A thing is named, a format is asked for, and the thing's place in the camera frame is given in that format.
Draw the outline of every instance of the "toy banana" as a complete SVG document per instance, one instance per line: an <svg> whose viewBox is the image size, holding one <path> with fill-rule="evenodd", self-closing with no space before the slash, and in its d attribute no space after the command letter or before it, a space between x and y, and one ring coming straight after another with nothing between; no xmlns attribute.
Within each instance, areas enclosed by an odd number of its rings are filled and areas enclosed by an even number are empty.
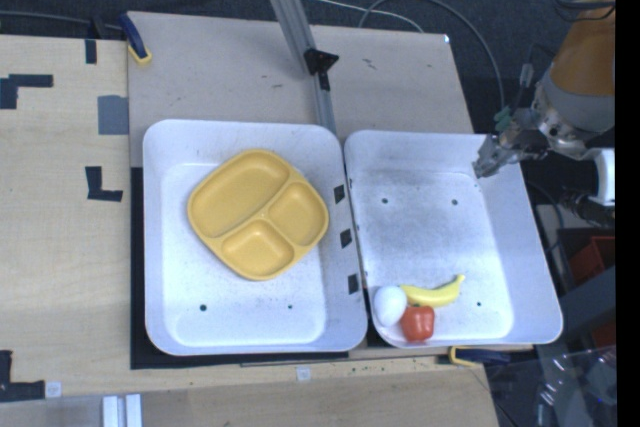
<svg viewBox="0 0 640 427"><path fill-rule="evenodd" d="M421 288L412 285L400 285L400 288L407 294L409 304L437 308L456 300L460 294L460 283L463 281L464 275L458 274L451 283L439 288Z"/></svg>

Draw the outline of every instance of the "white egg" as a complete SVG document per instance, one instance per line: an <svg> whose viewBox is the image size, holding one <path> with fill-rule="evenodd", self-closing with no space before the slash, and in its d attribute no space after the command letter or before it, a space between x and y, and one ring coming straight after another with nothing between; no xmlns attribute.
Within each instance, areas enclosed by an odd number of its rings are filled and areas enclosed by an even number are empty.
<svg viewBox="0 0 640 427"><path fill-rule="evenodd" d="M407 309L407 294L400 287L380 287L373 297L373 312L384 327L393 326Z"/></svg>

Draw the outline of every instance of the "banana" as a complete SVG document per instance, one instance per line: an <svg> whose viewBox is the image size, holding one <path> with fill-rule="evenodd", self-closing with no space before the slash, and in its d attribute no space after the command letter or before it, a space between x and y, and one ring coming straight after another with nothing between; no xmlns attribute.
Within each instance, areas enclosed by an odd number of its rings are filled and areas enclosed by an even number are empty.
<svg viewBox="0 0 640 427"><path fill-rule="evenodd" d="M460 283L463 281L464 275L458 274L451 283L439 288L421 288L413 285L400 285L400 288L407 294L409 304L437 308L457 299L460 294Z"/></svg>

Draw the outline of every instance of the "wooden surface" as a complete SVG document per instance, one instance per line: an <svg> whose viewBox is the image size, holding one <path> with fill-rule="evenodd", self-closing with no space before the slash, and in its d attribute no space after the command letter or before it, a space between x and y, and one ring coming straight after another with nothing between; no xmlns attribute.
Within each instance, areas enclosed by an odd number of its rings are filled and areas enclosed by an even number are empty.
<svg viewBox="0 0 640 427"><path fill-rule="evenodd" d="M280 409L296 403L306 425L320 424L324 410L338 415L331 425L359 425L356 416L388 425L388 416L373 417L393 397L403 418L437 410L438 425L469 425L471 414L474 425L495 425L482 371L470 378L427 355L363 348L350 360L308 364L305 383L296 382L296 365L131 371L129 138L100 135L97 121L99 96L128 95L127 53L119 41L98 41L97 49L92 65L82 40L0 37L0 77L54 76L53 88L20 88L17 109L0 110L0 348L13 351L13 381L59 381L66 397L173 390L193 406L192 424L182 425L206 423L205 406L196 404L208 403L210 392L186 390L209 387L222 400L217 411L235 411L229 425L288 425L278 421ZM85 166L102 166L103 188L123 190L122 201L88 200ZM247 408L245 394L263 405ZM254 422L260 408L271 423ZM355 415L359 408L368 416Z"/></svg>

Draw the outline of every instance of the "white cable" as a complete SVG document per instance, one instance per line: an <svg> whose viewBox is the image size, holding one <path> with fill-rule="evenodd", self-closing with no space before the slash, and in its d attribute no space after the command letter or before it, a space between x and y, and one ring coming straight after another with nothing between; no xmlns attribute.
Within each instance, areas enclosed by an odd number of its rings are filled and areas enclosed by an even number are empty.
<svg viewBox="0 0 640 427"><path fill-rule="evenodd" d="M316 2L324 2L325 4L331 4L333 6L344 7L344 8L347 8L347 9L353 9L355 11L360 11L361 13L366 13L367 12L367 9L365 9L363 7L352 6L351 4L344 4L343 2L336 2L335 0L314 0L314 1L316 1ZM371 11L371 13L376 13L378 15L386 15L386 16L391 16L393 18L397 18L398 20L402 20L403 22L406 22L406 23L412 25L414 27L414 29L416 29L418 32L424 34L424 31L422 30L422 27L420 27L413 20L410 20L409 18L405 18L404 16L398 15L396 13L390 13L388 11Z"/></svg>

